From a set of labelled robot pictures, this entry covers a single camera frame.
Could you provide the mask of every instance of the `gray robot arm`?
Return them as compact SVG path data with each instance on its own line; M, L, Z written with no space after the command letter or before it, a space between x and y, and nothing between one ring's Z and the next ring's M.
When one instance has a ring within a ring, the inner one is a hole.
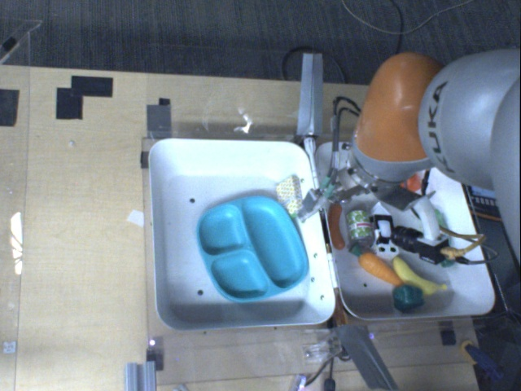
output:
M496 192L519 261L519 49L469 55L427 87L418 116L433 166Z

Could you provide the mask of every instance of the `yellow object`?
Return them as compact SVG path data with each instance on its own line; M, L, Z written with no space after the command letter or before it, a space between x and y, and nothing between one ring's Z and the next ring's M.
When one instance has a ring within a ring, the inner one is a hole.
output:
M459 351L462 353L463 357L465 358L465 360L467 362L469 362L469 364L471 365L475 365L477 362L469 355L469 353L466 351L466 347L470 345L470 346L474 346L474 344L470 341L470 340L465 340L463 341L463 343L460 344L459 346Z
M276 191L278 202L286 208L291 217L296 217L302 207L299 178L296 175L291 175L277 185Z
M424 279L419 275L416 275L413 270L410 269L410 266L407 265L407 263L400 257L395 257L392 260L392 267L398 276L402 279L402 281L413 285L414 287L420 288L423 291L423 294L426 296L431 296L436 291L447 289L447 285L444 283L433 283L428 279Z
M466 248L452 248L450 246L447 246L445 248L441 249L441 253L443 253L447 259L450 259L451 261L454 261L457 257L462 257L467 252L470 252L472 249L477 248L480 246L486 239L485 235L460 235L459 233L450 231L449 229L446 229L445 227L440 226L440 230L444 232L446 235L454 236L460 239L468 240L469 242L472 241L470 245L468 245Z

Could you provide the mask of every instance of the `yellow sponge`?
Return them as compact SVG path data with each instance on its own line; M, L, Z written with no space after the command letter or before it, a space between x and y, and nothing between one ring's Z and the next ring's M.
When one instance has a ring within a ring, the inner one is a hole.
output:
M296 175L291 175L277 185L277 200L291 217L296 217L302 207L302 190Z

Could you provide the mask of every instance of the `sausage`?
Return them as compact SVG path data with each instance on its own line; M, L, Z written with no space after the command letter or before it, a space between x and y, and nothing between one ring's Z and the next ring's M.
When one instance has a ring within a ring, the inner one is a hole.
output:
M334 203L329 207L327 213L327 221L329 225L329 233L331 236L331 243L335 249L344 249L345 241L340 233L340 217L342 216L342 206Z

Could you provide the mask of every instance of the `gray carpet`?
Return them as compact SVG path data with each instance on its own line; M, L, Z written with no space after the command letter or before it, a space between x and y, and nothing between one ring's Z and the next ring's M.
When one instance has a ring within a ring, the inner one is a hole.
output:
M392 0L410 29L464 0ZM389 0L347 0L360 17L399 30ZM396 51L443 63L462 55L519 47L519 0L477 0L402 37L369 29L340 0L0 0L0 18L39 19L33 64L223 77L282 78L297 46L325 54L326 81L368 83ZM9 22L0 21L0 37ZM298 79L298 55L287 75Z

